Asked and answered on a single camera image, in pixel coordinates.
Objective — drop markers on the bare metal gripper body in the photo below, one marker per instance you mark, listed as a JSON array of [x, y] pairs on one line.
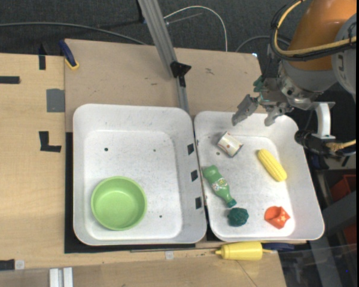
[[276, 93]]

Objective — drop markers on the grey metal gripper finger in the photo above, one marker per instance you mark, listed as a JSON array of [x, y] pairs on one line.
[[245, 108], [273, 114]]

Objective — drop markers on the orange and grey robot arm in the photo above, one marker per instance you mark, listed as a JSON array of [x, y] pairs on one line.
[[320, 25]]

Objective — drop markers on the white can with red print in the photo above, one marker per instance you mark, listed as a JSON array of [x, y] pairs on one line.
[[229, 143]]

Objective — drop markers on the yellow corn cob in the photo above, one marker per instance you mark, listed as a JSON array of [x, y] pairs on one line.
[[272, 164]]

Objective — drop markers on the white plastic tray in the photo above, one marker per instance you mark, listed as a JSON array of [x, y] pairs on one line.
[[248, 190], [131, 148]]

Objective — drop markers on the green bottle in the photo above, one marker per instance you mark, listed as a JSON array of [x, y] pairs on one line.
[[218, 184]]

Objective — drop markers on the orange carton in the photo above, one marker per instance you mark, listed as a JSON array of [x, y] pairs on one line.
[[276, 217]]

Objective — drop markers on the dark green broccoli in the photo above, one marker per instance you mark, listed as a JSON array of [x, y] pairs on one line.
[[237, 217]]

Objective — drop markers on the pale wood board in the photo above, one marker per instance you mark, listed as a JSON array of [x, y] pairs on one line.
[[122, 76]]

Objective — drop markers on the yellow squeeze bottle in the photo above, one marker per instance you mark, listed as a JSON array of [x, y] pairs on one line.
[[242, 250]]

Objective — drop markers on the green bowl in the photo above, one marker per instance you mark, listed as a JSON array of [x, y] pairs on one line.
[[118, 203]]

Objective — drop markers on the black cylinder on white bracket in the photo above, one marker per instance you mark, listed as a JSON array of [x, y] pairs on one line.
[[323, 121]]

